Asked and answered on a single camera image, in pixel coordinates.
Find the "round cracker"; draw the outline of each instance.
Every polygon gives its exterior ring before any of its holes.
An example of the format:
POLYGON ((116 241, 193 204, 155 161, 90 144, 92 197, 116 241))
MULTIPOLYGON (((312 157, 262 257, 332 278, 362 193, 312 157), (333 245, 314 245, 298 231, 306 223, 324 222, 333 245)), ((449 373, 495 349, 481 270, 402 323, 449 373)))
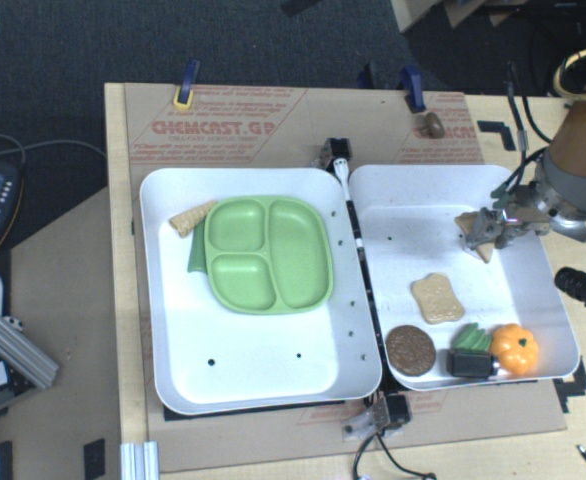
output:
POLYGON ((386 353, 391 365, 404 375, 418 377, 435 364, 431 337, 414 325, 401 325, 386 336, 386 353))

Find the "cookie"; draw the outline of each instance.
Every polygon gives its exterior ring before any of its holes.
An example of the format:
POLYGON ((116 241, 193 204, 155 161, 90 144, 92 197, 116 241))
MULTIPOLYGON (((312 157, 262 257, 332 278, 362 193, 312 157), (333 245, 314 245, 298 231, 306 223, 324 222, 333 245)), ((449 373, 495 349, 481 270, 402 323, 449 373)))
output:
POLYGON ((429 274, 411 285, 424 320, 429 324, 455 322, 464 316, 464 307, 457 300, 449 278, 441 273, 429 274))
POLYGON ((391 366, 410 377, 428 372, 435 364, 435 345, 419 327, 401 325, 386 336, 386 353, 391 366))

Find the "cracker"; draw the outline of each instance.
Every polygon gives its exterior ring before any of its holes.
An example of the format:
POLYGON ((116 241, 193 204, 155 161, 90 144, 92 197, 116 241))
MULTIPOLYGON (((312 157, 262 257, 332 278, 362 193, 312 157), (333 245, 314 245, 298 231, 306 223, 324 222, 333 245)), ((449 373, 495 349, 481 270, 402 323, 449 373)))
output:
MULTIPOLYGON (((473 223, 479 215, 479 212, 465 212, 455 217, 455 223, 460 227, 465 235, 468 235, 473 230, 473 223)), ((493 255, 493 249, 495 249, 494 242, 488 242, 486 244, 480 244, 475 248, 478 256, 482 258, 484 263, 491 261, 493 255)))
POLYGON ((181 238, 184 238, 195 229, 195 226, 204 220, 204 217, 206 217, 216 203, 217 201, 211 200, 195 208, 178 213, 169 219, 169 224, 180 234, 181 238))
POLYGON ((429 274, 411 285, 411 293, 420 306, 424 320, 430 324, 455 322, 464 316, 449 278, 442 273, 429 274))
POLYGON ((401 325, 386 337, 386 353, 391 366, 410 377, 428 372, 435 364, 435 345, 419 327, 401 325))

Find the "blue clamp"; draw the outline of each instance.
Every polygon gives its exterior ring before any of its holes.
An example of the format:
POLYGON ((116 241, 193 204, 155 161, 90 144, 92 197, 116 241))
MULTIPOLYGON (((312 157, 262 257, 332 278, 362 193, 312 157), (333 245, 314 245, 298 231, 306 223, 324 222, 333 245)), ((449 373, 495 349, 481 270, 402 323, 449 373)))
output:
POLYGON ((406 89, 409 91, 405 99, 411 112, 416 114, 426 110, 422 96, 422 75, 415 66, 409 64, 402 68, 398 89, 406 89))
POLYGON ((173 97, 173 106, 178 110, 185 111, 191 107, 193 101, 193 90, 191 87, 197 79, 200 64, 201 62, 198 59, 191 58, 186 65, 182 85, 175 90, 175 96, 173 97))

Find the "green toy piece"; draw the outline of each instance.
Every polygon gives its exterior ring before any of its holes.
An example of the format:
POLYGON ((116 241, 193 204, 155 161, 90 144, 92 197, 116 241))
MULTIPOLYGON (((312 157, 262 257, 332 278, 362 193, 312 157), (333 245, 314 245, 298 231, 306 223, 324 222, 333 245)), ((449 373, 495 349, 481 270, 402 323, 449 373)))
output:
POLYGON ((206 255, 204 253, 204 221, 193 229, 193 244, 186 268, 187 272, 206 272, 206 255))
POLYGON ((480 329, 479 324, 472 323, 464 326, 462 331, 453 340, 453 350, 487 352, 493 338, 480 329))

